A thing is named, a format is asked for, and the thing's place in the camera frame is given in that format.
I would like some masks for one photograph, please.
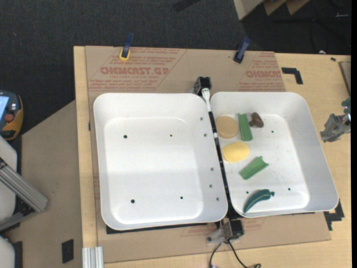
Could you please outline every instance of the brown mushroom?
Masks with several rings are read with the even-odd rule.
[[[254,113],[252,113],[252,121],[249,122],[249,125],[251,127],[257,126],[259,128],[262,128],[264,126],[264,122],[261,119],[261,117],[259,116],[259,114],[257,112],[254,112]]]

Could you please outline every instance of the black cable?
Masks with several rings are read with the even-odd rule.
[[[237,253],[236,253],[235,250],[234,250],[234,247],[233,247],[232,243],[230,243],[230,239],[228,239],[228,244],[229,244],[230,248],[232,248],[232,251],[233,251],[233,253],[234,253],[234,256],[235,256],[235,258],[237,258],[238,262],[239,262],[244,268],[248,268],[248,267],[246,267],[246,266],[241,262],[241,260],[239,259]],[[254,265],[254,268],[260,268],[260,267],[262,267],[261,264],[256,264],[256,265]]]
[[[342,42],[344,44],[344,46],[350,48],[350,46],[348,45],[348,42],[346,41],[346,39],[343,36],[341,36],[339,33],[336,33],[335,31],[333,31],[332,29],[330,29],[323,23],[323,20],[335,20],[335,19],[338,19],[339,16],[341,16],[341,18],[346,18],[346,17],[350,17],[350,16],[349,15],[340,15],[340,13],[337,9],[335,9],[334,7],[330,7],[330,6],[323,6],[323,7],[317,8],[316,1],[315,0],[313,0],[313,1],[314,1],[315,17],[312,18],[311,22],[310,22],[310,40],[311,40],[311,46],[312,46],[314,52],[317,53],[319,51],[316,47],[316,43],[315,43],[315,39],[314,39],[314,35],[313,35],[314,24],[317,24],[320,28],[323,28],[325,31],[327,31],[325,48],[323,49],[325,52],[328,52],[328,50],[329,50],[330,36],[333,36],[334,38],[336,38],[340,42]],[[331,11],[335,12],[335,17],[321,18],[320,13],[322,10],[331,10]]]
[[[222,245],[222,243],[223,242],[221,242],[220,244],[218,244],[217,246],[216,246],[216,248],[214,248],[214,251],[212,252],[212,254],[211,254],[211,257],[210,257],[210,262],[209,262],[209,268],[211,268],[212,267],[212,258],[213,258],[213,255],[214,255],[214,253],[217,251],[217,249]]]
[[[214,255],[214,253],[217,251],[217,249],[222,245],[222,243],[226,243],[226,244],[228,243],[229,246],[230,246],[230,248],[232,249],[232,251],[233,251],[233,253],[234,253],[235,258],[237,258],[238,262],[239,262],[244,268],[248,268],[248,267],[246,267],[246,266],[241,262],[241,260],[239,259],[237,253],[236,253],[235,250],[234,250],[234,247],[233,247],[232,243],[230,243],[230,239],[228,239],[228,240],[225,241],[225,242],[221,242],[220,244],[218,244],[218,245],[216,246],[216,248],[214,248],[214,251],[212,252],[211,257],[210,257],[209,268],[212,268],[213,255]],[[262,267],[261,264],[256,264],[256,265],[254,265],[254,268],[261,268],[261,267]]]

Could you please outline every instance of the wire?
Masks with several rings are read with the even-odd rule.
[[[314,38],[314,34],[313,34],[313,26],[316,24],[319,26],[319,28],[323,28],[326,31],[326,38],[325,38],[325,48],[323,49],[325,52],[329,51],[329,46],[330,46],[330,37],[333,36],[336,39],[340,40],[340,42],[342,42],[344,47],[347,47],[348,49],[350,48],[350,45],[348,45],[348,42],[345,41],[346,39],[344,37],[342,37],[339,33],[334,32],[333,30],[331,30],[329,27],[324,26],[324,24],[322,24],[322,22],[319,22],[319,18],[320,17],[320,13],[323,10],[330,10],[335,12],[335,17],[331,17],[331,20],[338,19],[338,15],[340,14],[339,11],[337,9],[335,9],[334,7],[330,7],[330,6],[323,6],[320,8],[316,7],[316,1],[314,1],[314,10],[315,10],[315,16],[314,18],[311,20],[310,22],[310,40],[311,40],[311,46],[314,50],[315,53],[317,53],[319,50],[316,47],[316,43],[315,43],[315,38]]]
[[[234,247],[233,247],[232,243],[230,243],[230,239],[228,239],[228,244],[229,244],[230,248],[232,248],[232,251],[233,251],[233,253],[234,253],[234,256],[235,256],[235,258],[237,258],[238,262],[239,262],[244,268],[248,268],[248,267],[246,267],[246,266],[241,262],[241,260],[239,259],[237,253],[236,253],[235,250],[234,250]],[[260,267],[262,267],[261,264],[256,264],[256,265],[254,265],[254,268],[260,268]]]
[[[218,244],[217,246],[216,246],[216,248],[214,248],[214,251],[212,252],[212,254],[211,254],[211,257],[210,257],[210,262],[209,262],[209,268],[212,268],[212,258],[213,258],[213,255],[214,255],[214,253],[217,251],[217,249],[222,245],[222,243],[223,242],[221,242],[220,244]]]
[[[237,253],[236,253],[235,250],[234,250],[234,247],[233,247],[232,243],[230,243],[230,239],[228,239],[227,241],[221,242],[220,244],[218,244],[218,245],[216,246],[216,248],[214,248],[214,251],[212,252],[211,257],[210,257],[209,268],[212,268],[213,255],[214,255],[214,253],[217,251],[217,249],[222,245],[222,243],[229,244],[229,246],[230,246],[230,248],[232,249],[232,251],[233,251],[233,253],[234,253],[234,256],[235,256],[235,258],[237,258],[238,262],[239,262],[244,268],[248,268],[248,267],[245,266],[245,265],[241,262],[241,260],[239,259]],[[254,265],[254,268],[261,268],[261,267],[262,267],[261,264],[256,264],[256,265]]]

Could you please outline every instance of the green pepper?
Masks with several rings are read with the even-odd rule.
[[[268,189],[263,189],[254,193],[245,204],[243,212],[246,213],[256,203],[261,202],[263,200],[268,200],[271,197],[271,195],[274,196],[274,194],[275,194],[274,192],[271,192]]]

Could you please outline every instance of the cardboard sheet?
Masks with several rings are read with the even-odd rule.
[[[4,235],[12,243],[22,242],[23,267],[81,267],[74,101],[22,136],[22,176],[49,200],[44,212],[24,219]],[[73,241],[73,259],[63,263],[62,243],[67,241]]]
[[[214,223],[176,228],[107,234],[100,213],[100,187],[93,102],[105,92],[188,92],[197,77],[209,76],[211,93],[222,91],[284,91],[281,71],[273,52],[247,51],[241,64],[235,51],[131,48],[126,63],[120,47],[87,46],[86,67],[94,170],[98,245],[105,262],[151,259],[211,252],[206,236]],[[238,249],[330,239],[323,213],[243,218],[245,235]]]

